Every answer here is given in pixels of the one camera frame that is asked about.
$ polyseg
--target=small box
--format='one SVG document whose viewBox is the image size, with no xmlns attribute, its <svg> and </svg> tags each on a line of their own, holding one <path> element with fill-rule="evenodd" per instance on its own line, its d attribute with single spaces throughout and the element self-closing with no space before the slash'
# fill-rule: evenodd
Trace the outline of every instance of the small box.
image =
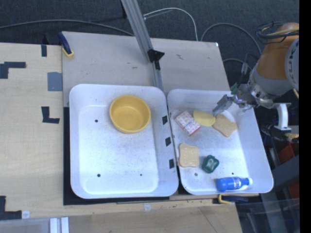
<svg viewBox="0 0 311 233">
<path fill-rule="evenodd" d="M 194 120 L 188 111 L 184 111 L 177 116 L 175 121 L 189 136 L 193 135 L 201 128 L 200 124 Z"/>
</svg>

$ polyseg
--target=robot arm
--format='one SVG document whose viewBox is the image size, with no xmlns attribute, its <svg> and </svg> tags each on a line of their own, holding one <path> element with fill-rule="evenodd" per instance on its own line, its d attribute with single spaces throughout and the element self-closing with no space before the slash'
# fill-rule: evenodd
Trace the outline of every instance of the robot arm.
<svg viewBox="0 0 311 233">
<path fill-rule="evenodd" d="M 299 91 L 299 24 L 286 23 L 268 36 L 268 44 L 252 69 L 248 83 L 235 87 L 231 93 L 233 96 L 223 96 L 213 113 L 223 112 L 232 103 L 242 111 L 258 106 L 277 109 L 279 124 L 273 128 L 265 125 L 262 131 L 280 131 L 279 135 L 284 137 L 278 138 L 285 139 L 285 133 L 291 131 L 287 112 L 290 103 L 275 103 L 274 99 L 293 88 Z"/>
</svg>

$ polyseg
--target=cable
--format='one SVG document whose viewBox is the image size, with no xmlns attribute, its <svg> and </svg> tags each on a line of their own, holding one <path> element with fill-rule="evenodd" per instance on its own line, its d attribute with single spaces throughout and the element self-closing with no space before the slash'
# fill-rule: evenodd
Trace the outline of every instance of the cable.
<svg viewBox="0 0 311 233">
<path fill-rule="evenodd" d="M 171 12 L 172 10 L 165 10 L 165 11 L 163 11 L 163 12 L 161 12 L 161 13 L 158 13 L 158 14 L 156 14 L 156 15 L 148 15 L 147 17 L 145 17 L 144 16 L 144 20 L 146 20 L 146 19 L 149 19 L 149 18 L 152 18 L 152 17 L 157 17 L 157 16 L 159 16 L 159 15 L 162 15 L 162 14 L 166 14 L 166 13 L 168 13 L 168 12 Z"/>
<path fill-rule="evenodd" d="M 256 59 L 256 60 L 258 60 L 258 59 L 259 59 L 256 55 L 251 54 L 251 53 L 247 53 L 247 54 L 245 55 L 244 62 L 246 62 L 246 61 L 247 61 L 247 57 L 248 57 L 248 56 L 252 56 L 252 57 L 253 57 L 254 59 Z"/>
<path fill-rule="evenodd" d="M 39 20 L 39 21 L 28 21 L 28 22 L 22 22 L 22 23 L 16 23 L 16 24 L 11 24 L 11 25 L 6 25 L 6 26 L 0 26 L 1 29 L 7 29 L 7 28 L 12 28 L 12 27 L 18 27 L 18 26 L 23 26 L 23 25 L 30 25 L 30 24 L 36 24 L 36 23 L 51 23 L 51 22 L 76 22 L 76 23 L 84 23 L 84 24 L 89 24 L 89 25 L 94 25 L 94 26 L 100 26 L 104 28 L 109 28 L 113 29 L 115 31 L 119 31 L 122 33 L 125 33 L 129 36 L 134 36 L 132 33 L 129 33 L 127 31 L 124 31 L 122 29 L 118 29 L 112 26 L 100 24 L 100 23 L 95 23 L 95 22 L 89 22 L 89 21 L 81 21 L 81 20 L 71 20 L 71 19 L 51 19 L 51 20 Z"/>
<path fill-rule="evenodd" d="M 295 88 L 293 89 L 293 92 L 294 92 L 296 98 L 299 99 L 299 93 L 297 92 L 297 90 Z"/>
<path fill-rule="evenodd" d="M 223 63 L 225 63 L 227 61 L 237 61 L 237 62 L 241 62 L 242 64 L 244 64 L 244 61 L 239 60 L 239 59 L 234 59 L 234 58 L 225 59 L 225 60 L 223 60 Z"/>
<path fill-rule="evenodd" d="M 161 11 L 165 11 L 165 10 L 179 10 L 179 11 L 182 11 L 182 12 L 186 13 L 188 16 L 190 16 L 190 18 L 191 18 L 191 20 L 192 20 L 192 22 L 193 22 L 193 25 L 194 25 L 195 39 L 196 39 L 196 41 L 199 41 L 199 39 L 198 39 L 198 33 L 197 33 L 196 25 L 195 25 L 195 21 L 194 21 L 193 17 L 192 17 L 187 11 L 185 11 L 185 10 L 182 10 L 182 9 L 179 9 L 179 8 L 164 8 L 164 9 L 155 10 L 155 11 L 146 13 L 146 14 L 144 14 L 143 16 L 145 17 L 145 19 L 147 19 L 147 16 L 152 15 L 152 14 L 154 14 L 154 13 L 161 12 Z"/>
<path fill-rule="evenodd" d="M 243 29 L 243 28 L 241 28 L 241 27 L 239 27 L 239 26 L 237 26 L 237 25 L 234 25 L 234 24 L 232 24 L 232 23 L 221 22 L 221 23 L 216 23 L 216 24 L 210 26 L 210 27 L 207 28 L 207 29 L 204 31 L 204 33 L 202 34 L 202 36 L 201 36 L 201 41 L 203 40 L 205 34 L 206 34 L 210 29 L 212 29 L 212 28 L 214 28 L 214 27 L 216 27 L 216 26 L 223 26 L 223 25 L 235 27 L 235 28 L 237 28 L 237 29 L 243 31 L 244 33 L 246 33 L 246 34 L 253 40 L 253 42 L 256 44 L 256 47 L 257 47 L 259 53 L 261 54 L 260 46 L 258 45 L 257 41 L 254 39 L 254 37 L 253 37 L 249 32 L 247 32 L 245 29 Z"/>
<path fill-rule="evenodd" d="M 269 33 L 269 34 L 263 33 L 263 31 L 265 31 L 267 29 L 271 29 L 274 26 L 282 26 L 282 25 L 284 25 L 284 23 L 273 22 L 273 21 L 270 23 L 265 23 L 265 24 L 259 25 L 256 29 L 256 35 L 259 38 L 259 41 L 263 44 L 266 44 L 266 45 L 272 44 L 272 43 L 281 43 L 288 36 L 299 35 L 299 28 L 287 29 L 287 30 L 282 30 L 282 31 L 274 32 L 274 33 Z M 268 42 L 261 41 L 261 39 L 271 40 L 271 39 L 279 39 L 279 38 L 283 38 L 283 39 L 281 39 L 280 41 L 268 41 Z"/>
</svg>

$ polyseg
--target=black clamp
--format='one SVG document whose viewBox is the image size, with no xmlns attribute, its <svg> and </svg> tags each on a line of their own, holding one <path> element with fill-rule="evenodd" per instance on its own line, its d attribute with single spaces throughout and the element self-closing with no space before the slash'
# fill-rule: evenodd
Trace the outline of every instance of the black clamp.
<svg viewBox="0 0 311 233">
<path fill-rule="evenodd" d="M 148 50 L 149 60 L 155 63 L 155 68 L 161 70 L 159 60 L 163 57 L 164 53 L 154 49 Z"/>
</svg>

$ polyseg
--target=blue plastic bottle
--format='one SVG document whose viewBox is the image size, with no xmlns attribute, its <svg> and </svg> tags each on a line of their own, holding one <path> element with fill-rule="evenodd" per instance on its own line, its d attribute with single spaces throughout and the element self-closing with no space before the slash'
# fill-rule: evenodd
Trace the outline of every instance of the blue plastic bottle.
<svg viewBox="0 0 311 233">
<path fill-rule="evenodd" d="M 243 185 L 250 185 L 252 179 L 250 178 L 240 178 L 240 177 L 227 177 L 216 180 L 217 190 L 224 192 L 226 190 L 236 190 L 240 189 Z"/>
</svg>

